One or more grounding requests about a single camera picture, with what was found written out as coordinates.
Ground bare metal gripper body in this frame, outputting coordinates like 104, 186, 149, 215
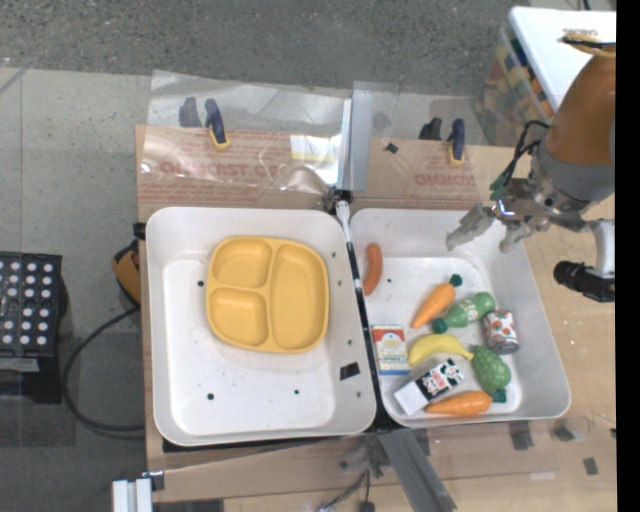
491, 172, 592, 232

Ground orange carrot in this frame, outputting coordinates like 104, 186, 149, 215
410, 273, 464, 330
424, 388, 508, 419

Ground green bottle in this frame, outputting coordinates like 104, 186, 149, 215
431, 291, 497, 335

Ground white plastic tray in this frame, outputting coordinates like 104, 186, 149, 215
348, 207, 573, 429
144, 205, 378, 448

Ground small can with orange print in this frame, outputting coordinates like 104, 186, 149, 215
481, 308, 520, 356

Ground orange sausage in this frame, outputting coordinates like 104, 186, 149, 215
361, 242, 385, 297

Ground yellow banana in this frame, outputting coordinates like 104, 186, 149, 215
407, 332, 475, 367

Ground thin black and white rod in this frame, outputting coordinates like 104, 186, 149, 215
335, 199, 385, 404

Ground green grapes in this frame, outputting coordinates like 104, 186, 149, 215
470, 344, 513, 395

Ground red and yellow carton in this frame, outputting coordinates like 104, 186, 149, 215
370, 324, 412, 377

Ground black and white milk carton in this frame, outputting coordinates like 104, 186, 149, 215
393, 357, 465, 417

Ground yellow divided plate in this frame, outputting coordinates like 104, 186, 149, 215
205, 235, 331, 356

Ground brown cardboard board red print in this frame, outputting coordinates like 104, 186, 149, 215
134, 123, 617, 504

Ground black cylinder on white bracket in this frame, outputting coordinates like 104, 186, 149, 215
552, 219, 617, 304

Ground black block with thin wires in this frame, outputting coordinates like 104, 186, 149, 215
321, 187, 352, 211

